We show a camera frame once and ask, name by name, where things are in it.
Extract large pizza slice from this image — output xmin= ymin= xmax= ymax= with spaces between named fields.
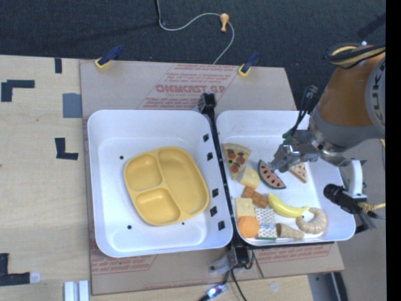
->
xmin=221 ymin=142 xmax=253 ymax=182

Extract thin black rod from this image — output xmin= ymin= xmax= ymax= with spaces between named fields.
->
xmin=207 ymin=111 xmax=242 ymax=256

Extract brown cardboard board, red print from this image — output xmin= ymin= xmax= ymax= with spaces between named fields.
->
xmin=79 ymin=59 xmax=346 ymax=296

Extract beige croissant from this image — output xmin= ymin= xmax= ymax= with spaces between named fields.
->
xmin=295 ymin=207 xmax=328 ymax=235

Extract red watermelon slice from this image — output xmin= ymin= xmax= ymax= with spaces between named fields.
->
xmin=257 ymin=159 xmax=287 ymax=190

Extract yellow cheese wedge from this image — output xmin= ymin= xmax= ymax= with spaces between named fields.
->
xmin=236 ymin=166 xmax=261 ymax=190

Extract black cylinder on white bracket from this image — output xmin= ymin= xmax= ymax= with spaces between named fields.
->
xmin=323 ymin=158 xmax=368 ymax=215

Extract small pizza slice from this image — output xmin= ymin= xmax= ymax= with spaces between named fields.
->
xmin=288 ymin=162 xmax=309 ymax=184

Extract tan ice cream cone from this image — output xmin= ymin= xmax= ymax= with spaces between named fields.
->
xmin=275 ymin=222 xmax=306 ymax=240

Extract pale yellow cheese block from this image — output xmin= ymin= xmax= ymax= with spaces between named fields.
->
xmin=234 ymin=197 xmax=257 ymax=221

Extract orange round half fruit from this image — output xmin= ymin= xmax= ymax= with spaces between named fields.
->
xmin=236 ymin=215 xmax=261 ymax=240

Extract white plastic tray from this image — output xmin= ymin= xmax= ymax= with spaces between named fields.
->
xmin=86 ymin=108 xmax=234 ymax=259
xmin=216 ymin=109 xmax=357 ymax=248

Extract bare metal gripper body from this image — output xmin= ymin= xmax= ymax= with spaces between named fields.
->
xmin=283 ymin=129 xmax=349 ymax=167

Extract yellow divided plate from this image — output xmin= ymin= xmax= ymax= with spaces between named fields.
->
xmin=122 ymin=145 xmax=211 ymax=227

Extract yellow banana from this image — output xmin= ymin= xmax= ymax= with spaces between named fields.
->
xmin=267 ymin=192 xmax=311 ymax=219

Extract white patterned packet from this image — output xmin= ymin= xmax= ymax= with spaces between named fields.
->
xmin=254 ymin=207 xmax=279 ymax=241

